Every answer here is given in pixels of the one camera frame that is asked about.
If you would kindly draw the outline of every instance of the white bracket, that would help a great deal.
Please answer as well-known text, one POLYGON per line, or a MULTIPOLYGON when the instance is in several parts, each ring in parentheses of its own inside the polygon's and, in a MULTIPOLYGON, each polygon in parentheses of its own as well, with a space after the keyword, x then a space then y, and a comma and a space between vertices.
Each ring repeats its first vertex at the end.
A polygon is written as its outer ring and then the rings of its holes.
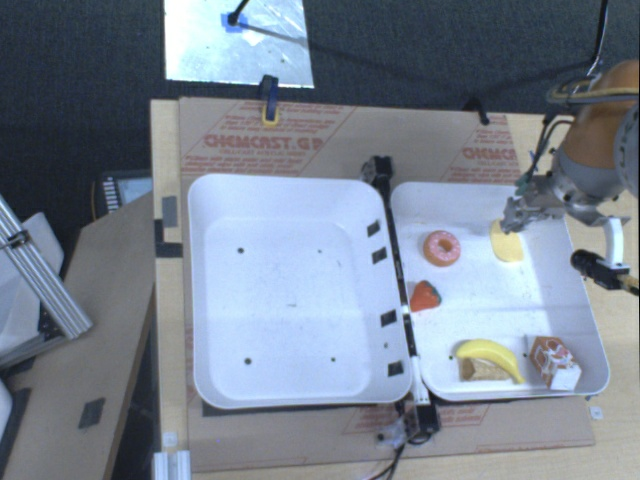
POLYGON ((607 242, 607 254, 605 265, 607 267, 624 267, 624 234, 622 232, 622 220, 618 217, 609 217, 604 224, 604 236, 607 242))
POLYGON ((413 374, 413 381, 411 385, 411 394, 416 405, 431 405, 431 399, 429 398, 429 391, 422 382, 422 373, 420 370, 420 356, 413 356, 411 358, 411 370, 413 374))
POLYGON ((188 451, 154 453, 153 480, 191 480, 191 454, 188 451))

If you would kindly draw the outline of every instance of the donut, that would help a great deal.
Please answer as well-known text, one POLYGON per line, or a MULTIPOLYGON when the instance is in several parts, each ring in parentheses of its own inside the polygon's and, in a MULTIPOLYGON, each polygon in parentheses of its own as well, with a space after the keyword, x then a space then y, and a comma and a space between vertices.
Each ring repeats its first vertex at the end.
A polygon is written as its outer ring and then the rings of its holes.
POLYGON ((448 267, 460 257, 460 242, 448 231, 431 233, 422 246, 424 257, 438 267, 448 267))

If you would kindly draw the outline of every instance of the yellow banana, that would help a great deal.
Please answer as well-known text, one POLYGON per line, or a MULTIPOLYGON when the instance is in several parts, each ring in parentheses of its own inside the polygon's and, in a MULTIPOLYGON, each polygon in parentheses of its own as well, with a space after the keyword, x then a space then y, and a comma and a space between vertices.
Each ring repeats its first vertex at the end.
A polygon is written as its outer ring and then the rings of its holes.
POLYGON ((466 341, 456 350, 456 357, 491 361, 511 375, 516 383, 522 384, 524 382, 524 377, 520 375, 518 370, 518 360, 515 354, 495 341, 483 339, 466 341))

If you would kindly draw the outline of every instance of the black connector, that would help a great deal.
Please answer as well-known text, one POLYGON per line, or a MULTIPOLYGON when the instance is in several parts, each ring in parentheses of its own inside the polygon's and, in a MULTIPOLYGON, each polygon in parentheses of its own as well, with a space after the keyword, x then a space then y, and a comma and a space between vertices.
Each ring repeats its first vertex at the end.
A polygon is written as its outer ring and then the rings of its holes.
POLYGON ((421 434, 432 435, 440 430, 440 415, 434 403, 431 405, 418 405, 416 411, 421 434))
POLYGON ((484 110, 484 106, 479 98, 472 96, 462 107, 463 112, 477 112, 478 118, 480 119, 480 123, 483 126, 488 126, 491 124, 491 120, 484 110))
POLYGON ((594 252, 579 249, 571 255, 571 266, 584 277, 589 277, 607 290, 623 289, 620 276, 629 273, 628 268, 609 268, 602 262, 604 259, 594 252))

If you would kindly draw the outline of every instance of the black clamp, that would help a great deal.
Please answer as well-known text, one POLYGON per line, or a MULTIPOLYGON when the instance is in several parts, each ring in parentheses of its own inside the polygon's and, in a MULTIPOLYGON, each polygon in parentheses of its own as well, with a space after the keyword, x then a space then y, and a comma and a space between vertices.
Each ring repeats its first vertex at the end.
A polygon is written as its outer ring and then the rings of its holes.
POLYGON ((360 179, 381 193, 385 204, 391 195, 390 180, 393 177, 393 164, 390 156, 372 156, 360 169, 360 179))
POLYGON ((478 117, 480 118, 480 122, 482 123, 483 126, 488 126, 489 124, 491 124, 491 121, 489 120, 489 116, 485 112, 482 102, 475 96, 472 96, 471 98, 469 98, 469 101, 467 101, 464 104, 464 107, 462 107, 462 110, 477 112, 478 117))
POLYGON ((265 126, 276 126, 280 121, 278 110, 278 78, 271 75, 264 75, 260 82, 258 96, 265 102, 262 107, 262 124, 265 126))
POLYGON ((584 249, 579 249, 571 255, 571 266, 582 276, 593 279, 598 286, 606 290, 624 289, 621 276, 629 274, 630 269, 626 266, 611 268, 603 262, 602 256, 584 249))

